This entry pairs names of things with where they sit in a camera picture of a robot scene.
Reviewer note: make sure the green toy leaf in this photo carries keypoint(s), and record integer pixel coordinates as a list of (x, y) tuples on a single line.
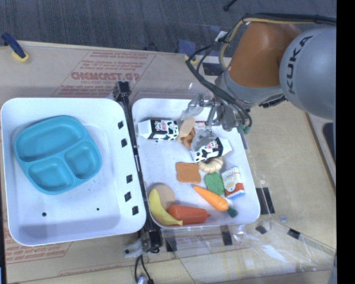
[(214, 183)]

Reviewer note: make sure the white plastic tray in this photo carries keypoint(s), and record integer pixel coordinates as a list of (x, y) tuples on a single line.
[(162, 158), (77, 217)]

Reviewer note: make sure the brown toast slice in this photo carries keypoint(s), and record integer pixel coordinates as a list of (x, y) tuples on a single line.
[(187, 172)]

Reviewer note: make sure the thin black rod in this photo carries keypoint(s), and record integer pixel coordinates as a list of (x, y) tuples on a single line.
[(137, 164)]

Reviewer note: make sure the orange toy pretzel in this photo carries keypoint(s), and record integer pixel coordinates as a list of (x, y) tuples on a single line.
[(188, 140)]

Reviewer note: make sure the orange toy carrot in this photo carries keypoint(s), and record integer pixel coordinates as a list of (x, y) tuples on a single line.
[(213, 199)]

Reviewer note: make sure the yellow banana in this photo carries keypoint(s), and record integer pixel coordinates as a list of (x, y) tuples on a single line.
[(158, 210)]

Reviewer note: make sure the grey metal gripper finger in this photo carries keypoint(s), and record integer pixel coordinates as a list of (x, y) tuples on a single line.
[(201, 139), (193, 106)]

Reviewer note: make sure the cow print milk carton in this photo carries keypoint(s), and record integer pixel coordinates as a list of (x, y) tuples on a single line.
[(159, 129), (213, 149)]

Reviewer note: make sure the red toy sausage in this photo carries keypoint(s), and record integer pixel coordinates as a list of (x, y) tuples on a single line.
[(187, 214)]

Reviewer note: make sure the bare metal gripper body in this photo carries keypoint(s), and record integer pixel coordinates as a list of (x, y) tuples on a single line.
[(229, 117)]

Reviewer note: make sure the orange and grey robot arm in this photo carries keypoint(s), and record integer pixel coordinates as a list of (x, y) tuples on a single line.
[(307, 69)]

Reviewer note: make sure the brown cardboard board red print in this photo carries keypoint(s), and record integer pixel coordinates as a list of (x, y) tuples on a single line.
[(62, 72)]

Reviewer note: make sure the red and white carton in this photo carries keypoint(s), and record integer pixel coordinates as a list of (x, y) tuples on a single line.
[(233, 182)]

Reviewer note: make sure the blue divided plate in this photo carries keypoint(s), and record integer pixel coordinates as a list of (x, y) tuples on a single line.
[(56, 155)]

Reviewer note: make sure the tan round biscuit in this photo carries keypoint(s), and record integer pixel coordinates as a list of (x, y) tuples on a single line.
[(167, 195)]

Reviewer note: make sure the beige toy bread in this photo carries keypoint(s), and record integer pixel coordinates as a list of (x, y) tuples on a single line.
[(185, 127)]

